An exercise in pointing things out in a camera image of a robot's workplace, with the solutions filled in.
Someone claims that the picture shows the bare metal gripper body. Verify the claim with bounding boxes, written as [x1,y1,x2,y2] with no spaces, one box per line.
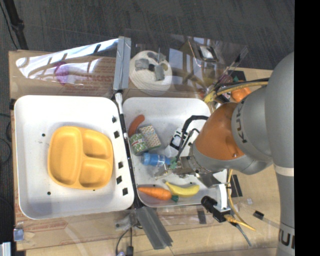
[173,155,201,179]

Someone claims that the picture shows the blue plastic bottle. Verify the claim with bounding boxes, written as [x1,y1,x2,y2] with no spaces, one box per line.
[140,152,172,168]

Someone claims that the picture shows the orange carrot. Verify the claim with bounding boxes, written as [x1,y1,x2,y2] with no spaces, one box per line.
[137,185,180,203]

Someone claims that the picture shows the white carton black print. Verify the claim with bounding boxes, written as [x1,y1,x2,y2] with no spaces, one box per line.
[169,127,191,151]

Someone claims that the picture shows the yellow banana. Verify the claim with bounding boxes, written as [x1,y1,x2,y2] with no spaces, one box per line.
[164,180,201,199]

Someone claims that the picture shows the patterned pale carton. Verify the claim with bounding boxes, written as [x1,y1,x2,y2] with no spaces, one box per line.
[138,124,162,151]

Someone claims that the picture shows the green and white can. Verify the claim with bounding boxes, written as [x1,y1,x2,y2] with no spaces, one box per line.
[128,132,150,157]

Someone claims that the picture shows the orange toy sausage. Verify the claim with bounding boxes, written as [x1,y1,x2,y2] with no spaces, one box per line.
[127,114,146,138]

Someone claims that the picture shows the white plastic tray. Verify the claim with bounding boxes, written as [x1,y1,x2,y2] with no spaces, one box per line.
[121,96,230,209]
[13,94,136,221]

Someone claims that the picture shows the orange rounded toy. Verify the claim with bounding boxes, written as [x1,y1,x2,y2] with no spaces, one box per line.
[230,86,252,103]

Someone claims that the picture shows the yellow divided plate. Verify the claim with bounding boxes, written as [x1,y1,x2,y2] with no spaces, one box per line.
[47,125,115,191]

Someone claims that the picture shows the purple grapes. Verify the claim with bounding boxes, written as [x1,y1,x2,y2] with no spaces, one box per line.
[53,61,70,84]

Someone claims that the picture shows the black cylinder on white bracket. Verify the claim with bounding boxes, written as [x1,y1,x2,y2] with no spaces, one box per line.
[200,183,232,224]

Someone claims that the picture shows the white rope coil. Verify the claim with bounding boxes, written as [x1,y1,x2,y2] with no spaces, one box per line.
[128,49,174,91]

